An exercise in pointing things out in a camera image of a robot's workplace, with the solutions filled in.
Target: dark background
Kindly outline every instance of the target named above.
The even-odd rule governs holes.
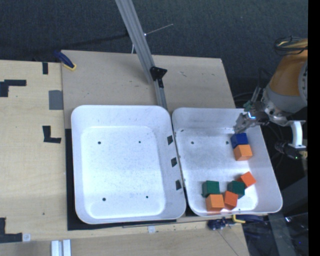
[[[237,107],[251,98],[250,94],[238,95],[253,92],[258,68],[271,74],[276,70],[282,58],[274,51],[276,39],[308,38],[307,0],[133,3],[151,53],[220,58]],[[1,60],[57,62],[54,50],[131,53],[132,43],[125,34],[113,0],[0,2]],[[268,81],[268,77],[262,79],[265,84]],[[307,108],[295,118],[307,120]],[[303,130],[307,139],[307,124]],[[277,154],[274,149],[278,139],[292,139],[291,129],[271,124],[262,132],[280,189],[304,177],[307,170],[301,161]]]

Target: light wood surface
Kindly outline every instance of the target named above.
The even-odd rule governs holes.
[[[154,105],[156,99],[152,92],[149,93],[149,90],[154,88],[144,81],[144,73],[137,56],[122,53],[97,55],[102,57],[102,60],[116,62],[117,54],[120,59],[127,59],[127,73],[124,77],[109,74],[105,84],[110,85],[108,90],[115,86],[111,90],[115,93],[110,92],[103,97],[108,98],[110,104],[120,104],[122,95],[131,101],[134,99],[134,102],[125,101],[122,104],[139,104],[136,101],[138,98],[141,104]],[[167,88],[165,93],[170,112],[178,107],[235,107],[220,59],[154,56],[154,60],[159,67],[168,69],[163,81]],[[112,63],[109,62],[107,67],[112,67]],[[78,71],[81,71],[81,61],[76,64]],[[214,247],[215,252],[223,252],[223,255],[242,255],[239,252],[243,249],[243,255],[248,255],[241,225],[233,226],[229,233],[229,244],[234,243],[231,247],[239,250],[235,254],[230,245],[227,246],[226,236],[208,230],[206,222],[199,221],[198,217],[182,217],[177,223],[157,225],[155,234],[148,234],[147,226],[68,231],[65,156],[65,123],[68,127],[68,120],[66,121],[63,110],[49,110],[49,91],[63,90],[64,109],[71,111],[77,104],[92,102],[66,100],[65,95],[72,94],[72,91],[74,97],[90,95],[85,89],[80,89],[85,82],[73,84],[73,78],[68,80],[66,77],[71,78],[77,73],[62,68],[60,63],[49,63],[48,75],[43,74],[42,63],[31,61],[0,60],[0,70],[0,81],[27,80],[27,86],[10,86],[8,98],[0,98],[0,217],[6,217],[7,234],[30,234],[32,241],[1,244],[0,255],[9,252],[10,250],[6,249],[8,247],[16,248],[17,252],[27,252],[27,248],[31,252],[42,252],[42,248],[48,247],[48,241],[63,239],[72,239],[72,250],[79,252],[76,255],[92,254],[90,250],[93,250],[94,255],[101,255],[107,248],[113,255],[125,255],[126,250],[137,247],[139,243],[145,247],[142,246],[142,252],[136,252],[136,255],[149,255],[150,252],[155,255],[180,255],[183,252],[184,255],[197,255],[196,250],[208,250],[212,254]],[[125,93],[123,89],[118,91],[119,84],[113,82],[119,77],[126,79],[127,83],[128,78],[131,79],[129,83],[137,90],[131,91],[133,88],[129,88]],[[91,81],[93,85],[97,84],[97,80]],[[61,143],[44,142],[42,126],[51,126],[51,136],[62,138]],[[191,240],[194,241],[195,249],[190,249]],[[100,249],[95,250],[91,245],[98,245]]]

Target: block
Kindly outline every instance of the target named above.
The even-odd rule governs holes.
[[[238,145],[249,144],[247,134],[245,132],[233,134],[230,140],[233,149]]]
[[[238,195],[236,193],[233,193],[227,190],[224,193],[224,208],[231,211],[232,209],[236,208],[237,203],[238,203]]]
[[[243,182],[245,188],[248,188],[248,187],[250,187],[251,185],[253,185],[253,184],[255,184],[257,182],[250,171],[247,171],[245,174],[242,174],[237,179],[237,181],[238,182]]]
[[[245,184],[242,181],[233,180],[229,182],[226,189],[238,195],[238,199],[245,195]]]
[[[245,161],[249,160],[253,154],[249,144],[238,145],[233,149],[234,158],[236,161]]]
[[[207,180],[202,183],[202,196],[206,198],[209,194],[220,194],[218,181]]]
[[[205,206],[208,212],[220,212],[225,207],[222,194],[210,194],[205,199]]]

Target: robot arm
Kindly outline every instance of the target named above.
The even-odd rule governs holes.
[[[283,55],[270,82],[257,101],[261,87],[257,86],[249,102],[244,105],[233,127],[234,132],[243,133],[250,127],[268,125],[290,126],[291,143],[279,141],[275,148],[287,156],[298,159],[306,147],[303,145],[302,125],[304,120],[288,120],[288,117],[308,105],[308,39],[279,39],[275,49]]]

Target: metal bar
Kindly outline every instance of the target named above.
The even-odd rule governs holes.
[[[165,91],[160,88],[159,81],[153,80],[150,69],[155,66],[145,34],[142,30],[138,15],[132,0],[115,0],[126,26],[130,39],[134,45],[136,54],[143,67],[144,74],[149,84],[154,84],[155,95],[159,106],[167,109]]]

